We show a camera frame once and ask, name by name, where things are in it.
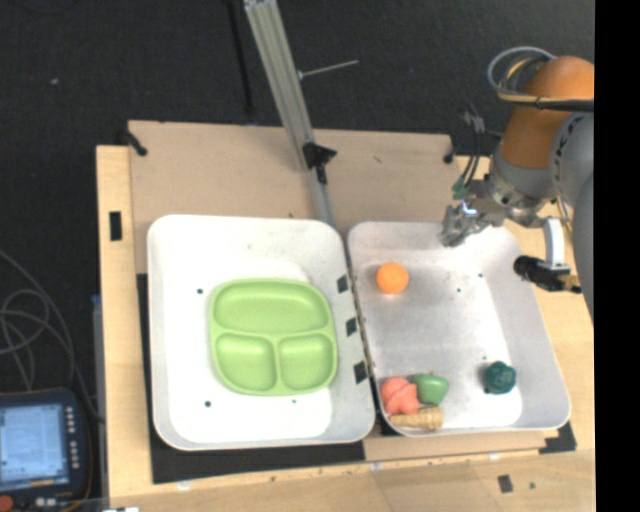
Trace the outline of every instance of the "red button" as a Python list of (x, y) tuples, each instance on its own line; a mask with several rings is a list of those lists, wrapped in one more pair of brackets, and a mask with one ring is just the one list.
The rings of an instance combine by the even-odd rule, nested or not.
[(11, 496), (0, 496), (0, 512), (9, 512), (13, 508), (13, 498)]

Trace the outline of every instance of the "toy food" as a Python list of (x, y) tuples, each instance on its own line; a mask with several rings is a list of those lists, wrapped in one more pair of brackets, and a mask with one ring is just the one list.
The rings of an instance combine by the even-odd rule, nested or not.
[(384, 293), (400, 293), (409, 284), (409, 272), (400, 263), (384, 263), (378, 267), (376, 283)]
[(413, 382), (418, 386), (418, 400), (423, 404), (440, 405), (449, 391), (449, 381), (433, 373), (416, 375)]
[(402, 377), (392, 377), (380, 389), (387, 414), (413, 414), (420, 408), (418, 387)]
[(508, 393), (516, 385), (516, 371), (506, 363), (496, 361), (485, 370), (483, 383), (487, 393)]
[(425, 430), (437, 430), (442, 427), (442, 412), (438, 406), (423, 407), (414, 414), (394, 414), (389, 417), (397, 427), (417, 427)]

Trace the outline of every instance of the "green plate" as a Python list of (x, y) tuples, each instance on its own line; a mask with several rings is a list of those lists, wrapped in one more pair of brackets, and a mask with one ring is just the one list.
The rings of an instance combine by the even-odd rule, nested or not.
[(213, 294), (209, 329), (216, 371), (241, 393), (311, 393), (335, 376), (338, 355), (331, 309), (308, 283), (229, 281)]

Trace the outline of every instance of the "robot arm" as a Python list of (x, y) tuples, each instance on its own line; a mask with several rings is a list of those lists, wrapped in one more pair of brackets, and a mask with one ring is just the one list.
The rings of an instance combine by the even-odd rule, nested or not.
[[(496, 68), (513, 58), (501, 80)], [(519, 259), (515, 270), (543, 288), (584, 293), (593, 319), (593, 129), (594, 66), (577, 57), (554, 57), (523, 47), (499, 54), (487, 75), (498, 97), (514, 109), (483, 179), (458, 184), (458, 206), (449, 206), (440, 239), (456, 246), (488, 226), (510, 219), (525, 227), (541, 227), (546, 260)], [(525, 79), (519, 92), (519, 84)], [(562, 230), (570, 221), (540, 217), (549, 201), (559, 199), (573, 209), (573, 245), (581, 287), (558, 260)]]

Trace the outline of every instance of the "wooden table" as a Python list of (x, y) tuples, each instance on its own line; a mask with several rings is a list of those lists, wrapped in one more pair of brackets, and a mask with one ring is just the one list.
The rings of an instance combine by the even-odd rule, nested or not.
[[(313, 211), (282, 129), (129, 128), (148, 148), (146, 157), (121, 146), (97, 148), (113, 506), (210, 510), (213, 500), (224, 510), (423, 510), (425, 503), (432, 510), (583, 510), (595, 503), (593, 326), (582, 297), (538, 289), (571, 397), (577, 450), (540, 455), (558, 431), (416, 440), (374, 429), (363, 442), (364, 462), (154, 484), (135, 280), (146, 269), (148, 225), (163, 212), (312, 218)], [(329, 192), (343, 236), (360, 220), (441, 220), (459, 173), (442, 162), (447, 136), (316, 130), (316, 140), (338, 151), (328, 167)], [(207, 190), (207, 183), (216, 186)], [(121, 233), (111, 229), (114, 221)], [(541, 231), (508, 228), (524, 254), (544, 255)]]

